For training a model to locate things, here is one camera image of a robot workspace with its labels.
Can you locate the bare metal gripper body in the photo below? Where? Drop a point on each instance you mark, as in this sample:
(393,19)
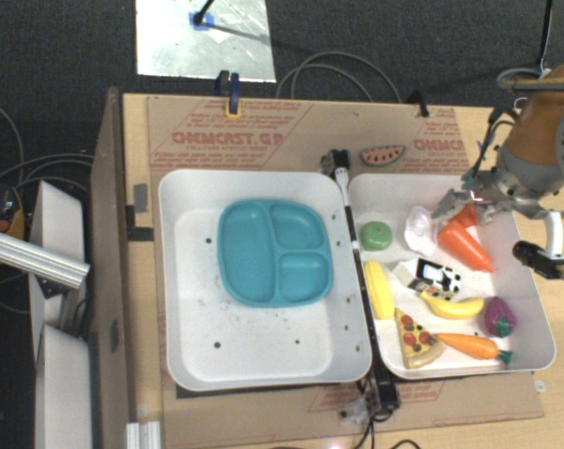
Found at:
(501,192)

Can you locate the brown cardboard board red print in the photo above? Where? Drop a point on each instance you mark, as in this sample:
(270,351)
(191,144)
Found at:
(263,129)

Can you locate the red watermelon slice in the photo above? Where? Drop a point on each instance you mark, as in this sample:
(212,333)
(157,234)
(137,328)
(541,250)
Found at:
(382,155)

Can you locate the green round doughnut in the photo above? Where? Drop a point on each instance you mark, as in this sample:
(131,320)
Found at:
(376,236)

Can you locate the white plastic tray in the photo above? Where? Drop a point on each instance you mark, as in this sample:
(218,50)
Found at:
(520,325)
(263,344)

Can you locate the yellow banana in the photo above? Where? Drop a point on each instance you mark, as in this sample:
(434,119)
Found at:
(454,308)

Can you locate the yellow corn cob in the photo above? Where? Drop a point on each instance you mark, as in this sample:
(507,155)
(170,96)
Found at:
(380,290)

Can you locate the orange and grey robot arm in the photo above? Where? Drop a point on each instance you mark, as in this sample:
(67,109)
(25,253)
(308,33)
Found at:
(536,129)

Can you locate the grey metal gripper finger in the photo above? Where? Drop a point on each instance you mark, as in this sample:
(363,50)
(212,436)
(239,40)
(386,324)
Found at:
(489,212)
(447,205)

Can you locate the orange squeeze bottle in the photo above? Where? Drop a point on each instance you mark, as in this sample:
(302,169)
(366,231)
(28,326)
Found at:
(466,246)

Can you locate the purple eggplant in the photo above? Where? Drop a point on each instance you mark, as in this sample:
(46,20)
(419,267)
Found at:
(498,316)

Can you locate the pizza slice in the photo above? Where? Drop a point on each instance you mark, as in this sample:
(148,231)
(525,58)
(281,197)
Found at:
(415,342)

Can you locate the black and white carton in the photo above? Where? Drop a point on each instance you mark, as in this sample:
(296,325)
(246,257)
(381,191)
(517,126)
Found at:
(433,274)

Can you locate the orange carrot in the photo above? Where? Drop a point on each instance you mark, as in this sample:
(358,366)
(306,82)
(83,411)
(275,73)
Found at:
(471,345)

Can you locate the thin black and white rod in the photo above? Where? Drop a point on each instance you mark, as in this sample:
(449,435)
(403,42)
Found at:
(356,250)

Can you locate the blue divided plate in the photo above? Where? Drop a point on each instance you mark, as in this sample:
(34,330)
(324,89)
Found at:
(258,255)

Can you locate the black cylinder on white bracket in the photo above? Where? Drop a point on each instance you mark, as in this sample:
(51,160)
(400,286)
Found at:
(536,253)

